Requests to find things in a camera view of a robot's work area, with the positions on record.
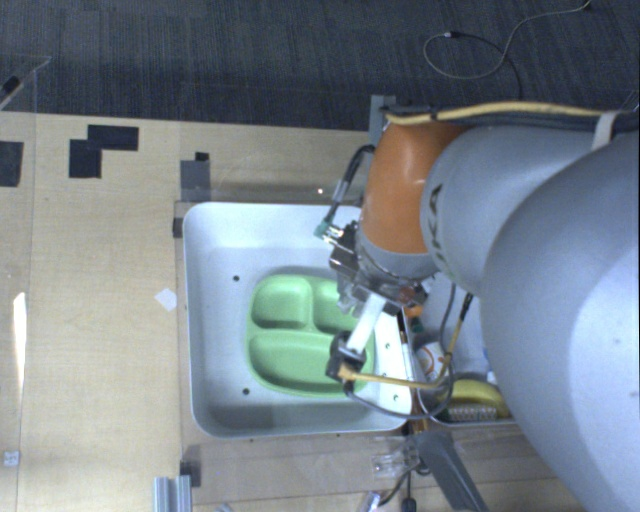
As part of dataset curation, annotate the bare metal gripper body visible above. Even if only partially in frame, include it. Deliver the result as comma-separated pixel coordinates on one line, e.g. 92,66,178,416
327,221,433,314

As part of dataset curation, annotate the green divided plate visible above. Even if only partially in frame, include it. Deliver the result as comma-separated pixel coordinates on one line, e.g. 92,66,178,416
244,273,377,399

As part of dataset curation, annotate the white carton with orange print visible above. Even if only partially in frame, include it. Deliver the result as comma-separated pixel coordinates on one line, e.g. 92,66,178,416
416,341,454,385

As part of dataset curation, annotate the yellow banana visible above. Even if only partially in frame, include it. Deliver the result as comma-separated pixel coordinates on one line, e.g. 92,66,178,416
448,378,512,419

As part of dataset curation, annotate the pale patterned packet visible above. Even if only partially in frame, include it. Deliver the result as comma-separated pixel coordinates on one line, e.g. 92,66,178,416
446,403,500,422

